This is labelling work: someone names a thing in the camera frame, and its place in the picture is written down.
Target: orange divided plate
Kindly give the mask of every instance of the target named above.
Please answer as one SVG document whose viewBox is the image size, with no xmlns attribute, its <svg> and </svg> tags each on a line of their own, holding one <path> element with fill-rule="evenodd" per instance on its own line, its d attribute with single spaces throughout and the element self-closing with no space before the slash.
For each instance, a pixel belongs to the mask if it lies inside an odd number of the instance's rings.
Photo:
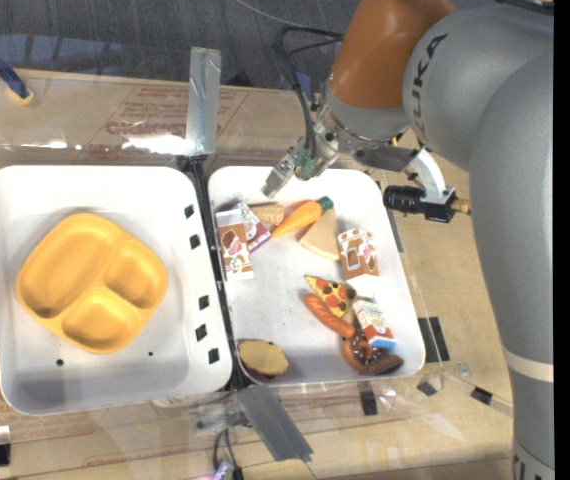
<svg viewBox="0 0 570 480">
<path fill-rule="evenodd" d="M 21 306 L 69 343 L 95 354 L 125 347 L 167 289 L 167 270 L 145 244 L 92 213 L 61 221 L 16 280 Z"/>
</svg>

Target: gray carpet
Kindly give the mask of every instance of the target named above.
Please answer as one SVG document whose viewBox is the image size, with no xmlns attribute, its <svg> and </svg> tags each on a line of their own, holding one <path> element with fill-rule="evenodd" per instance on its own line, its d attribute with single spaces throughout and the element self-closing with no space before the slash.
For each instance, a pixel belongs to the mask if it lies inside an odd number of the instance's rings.
<svg viewBox="0 0 570 480">
<path fill-rule="evenodd" d="M 189 49 L 201 46 L 221 51 L 223 83 L 286 89 L 270 49 L 277 32 L 286 24 L 344 32 L 358 1 L 0 0 L 0 57 L 23 68 L 185 80 Z M 314 88 L 334 54 L 298 59 Z"/>
</svg>

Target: toy donut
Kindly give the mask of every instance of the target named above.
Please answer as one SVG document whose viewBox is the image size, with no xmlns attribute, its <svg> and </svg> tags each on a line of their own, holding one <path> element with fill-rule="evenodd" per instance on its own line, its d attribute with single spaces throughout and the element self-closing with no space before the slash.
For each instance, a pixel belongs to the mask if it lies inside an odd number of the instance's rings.
<svg viewBox="0 0 570 480">
<path fill-rule="evenodd" d="M 361 375 L 381 375 L 396 370 L 403 359 L 385 349 L 372 347 L 363 332 L 356 333 L 341 345 L 343 359 Z"/>
</svg>

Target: toy carrot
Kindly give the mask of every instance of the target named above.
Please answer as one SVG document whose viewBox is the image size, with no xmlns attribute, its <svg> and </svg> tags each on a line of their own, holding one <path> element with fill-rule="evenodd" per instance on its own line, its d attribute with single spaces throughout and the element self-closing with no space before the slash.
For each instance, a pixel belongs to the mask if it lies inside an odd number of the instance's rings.
<svg viewBox="0 0 570 480">
<path fill-rule="evenodd" d="M 313 224 L 321 218 L 325 210 L 333 207 L 334 202 L 327 196 L 321 197 L 318 201 L 305 201 L 276 226 L 274 231 L 272 231 L 272 238 L 278 238 L 286 233 L 291 233 Z"/>
</svg>

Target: table surface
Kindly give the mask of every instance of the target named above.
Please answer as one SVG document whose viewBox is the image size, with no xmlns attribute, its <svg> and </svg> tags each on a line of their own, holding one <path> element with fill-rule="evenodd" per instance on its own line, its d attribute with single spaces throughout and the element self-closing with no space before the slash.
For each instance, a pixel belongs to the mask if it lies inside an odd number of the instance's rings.
<svg viewBox="0 0 570 480">
<path fill-rule="evenodd" d="M 219 130 L 206 173 L 224 165 L 273 166 L 302 133 L 300 107 L 287 91 L 224 88 L 233 112 Z M 403 138 L 407 147 L 415 140 Z M 468 176 L 435 155 L 448 185 L 468 197 Z M 338 168 L 362 167 L 341 158 Z M 368 170 L 381 189 L 404 175 Z M 394 214 L 417 316 L 442 334 L 446 350 L 415 375 L 370 386 L 277 390 L 313 449 L 310 462 L 275 461 L 258 433 L 230 428 L 230 448 L 245 478 L 509 477 L 512 445 L 507 368 L 475 249 L 471 217 L 449 224 Z M 361 390 L 377 413 L 365 415 Z M 233 397 L 144 403 L 61 416 L 15 412 L 0 393 L 0 426 L 10 427 L 12 458 L 0 478 L 209 478 L 221 419 Z"/>
</svg>

